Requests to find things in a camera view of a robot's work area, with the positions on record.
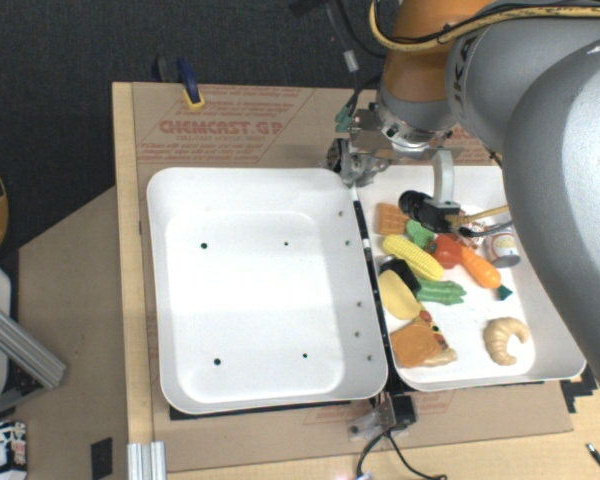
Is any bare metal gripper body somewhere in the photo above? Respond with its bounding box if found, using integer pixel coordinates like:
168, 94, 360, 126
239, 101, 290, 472
347, 108, 464, 165

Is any orange waffle biscuit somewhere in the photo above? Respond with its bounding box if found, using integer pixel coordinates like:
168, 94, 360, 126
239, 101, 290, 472
376, 202, 411, 236

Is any green toy broccoli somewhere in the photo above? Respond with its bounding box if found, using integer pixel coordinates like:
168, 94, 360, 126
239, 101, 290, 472
405, 219, 437, 249

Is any brown cardboard board red print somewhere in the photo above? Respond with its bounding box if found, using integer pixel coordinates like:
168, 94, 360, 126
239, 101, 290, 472
129, 81, 576, 474

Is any yellow toy corn cob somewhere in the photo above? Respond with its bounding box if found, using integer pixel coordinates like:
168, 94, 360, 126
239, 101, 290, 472
382, 233, 446, 283

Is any black toy aubergine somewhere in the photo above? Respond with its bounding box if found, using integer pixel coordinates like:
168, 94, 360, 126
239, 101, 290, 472
378, 257, 423, 295

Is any red toy pepper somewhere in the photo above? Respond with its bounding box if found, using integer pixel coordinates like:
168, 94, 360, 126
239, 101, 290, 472
425, 233, 464, 271

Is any small colourful packet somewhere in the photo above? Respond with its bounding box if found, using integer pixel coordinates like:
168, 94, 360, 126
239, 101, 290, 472
458, 219, 492, 242

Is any orange toy carrot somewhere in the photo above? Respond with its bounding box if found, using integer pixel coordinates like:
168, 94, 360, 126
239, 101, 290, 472
458, 245, 514, 302

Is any white plastic tray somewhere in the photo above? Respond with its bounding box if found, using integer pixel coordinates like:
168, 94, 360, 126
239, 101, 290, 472
354, 161, 588, 393
145, 166, 390, 416

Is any small white can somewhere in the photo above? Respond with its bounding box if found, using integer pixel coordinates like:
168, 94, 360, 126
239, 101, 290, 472
483, 230, 523, 270

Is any orange toy bread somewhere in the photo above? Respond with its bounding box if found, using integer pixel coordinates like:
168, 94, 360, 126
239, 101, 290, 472
389, 320, 444, 369

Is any toy pizza slice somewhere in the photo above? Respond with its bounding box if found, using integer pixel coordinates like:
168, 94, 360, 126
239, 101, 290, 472
410, 308, 459, 369

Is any beige toy croissant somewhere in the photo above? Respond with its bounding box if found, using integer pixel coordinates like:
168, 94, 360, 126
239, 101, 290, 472
482, 316, 532, 367

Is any black and white carton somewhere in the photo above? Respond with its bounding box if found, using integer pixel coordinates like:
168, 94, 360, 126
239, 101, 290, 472
0, 419, 30, 480

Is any black cylinder on white bracket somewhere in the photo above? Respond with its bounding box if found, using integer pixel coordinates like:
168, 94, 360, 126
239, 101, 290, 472
398, 149, 464, 235

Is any black block with thin wires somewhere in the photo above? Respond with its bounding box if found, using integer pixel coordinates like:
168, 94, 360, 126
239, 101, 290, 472
389, 393, 419, 429

